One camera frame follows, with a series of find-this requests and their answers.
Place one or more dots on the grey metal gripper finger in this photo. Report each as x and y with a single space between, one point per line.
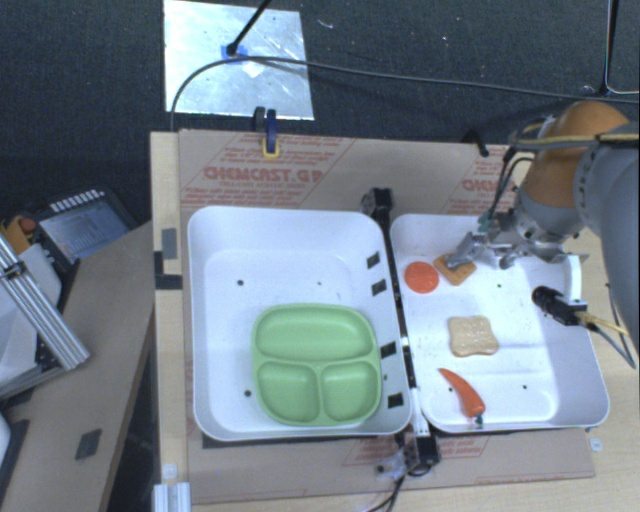
510 259
462 252

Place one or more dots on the orange carrot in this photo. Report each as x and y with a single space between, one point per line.
467 395

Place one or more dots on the brown square biscuit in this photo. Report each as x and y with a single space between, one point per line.
457 275

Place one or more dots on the white plastic tray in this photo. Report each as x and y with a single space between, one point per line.
280 250
525 350

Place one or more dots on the black cylinder on white bracket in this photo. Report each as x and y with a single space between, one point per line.
552 302

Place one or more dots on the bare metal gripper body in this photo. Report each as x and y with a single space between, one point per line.
505 240

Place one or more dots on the green divided plate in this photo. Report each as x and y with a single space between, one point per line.
315 365

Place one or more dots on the thin black and white rod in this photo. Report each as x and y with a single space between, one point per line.
397 300

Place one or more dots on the brown cardboard board red print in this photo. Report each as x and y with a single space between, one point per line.
310 170

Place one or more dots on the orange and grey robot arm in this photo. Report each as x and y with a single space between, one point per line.
600 200

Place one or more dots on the red round slice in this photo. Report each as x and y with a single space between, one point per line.
421 277

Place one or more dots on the beige bread slice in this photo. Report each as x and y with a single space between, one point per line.
472 336

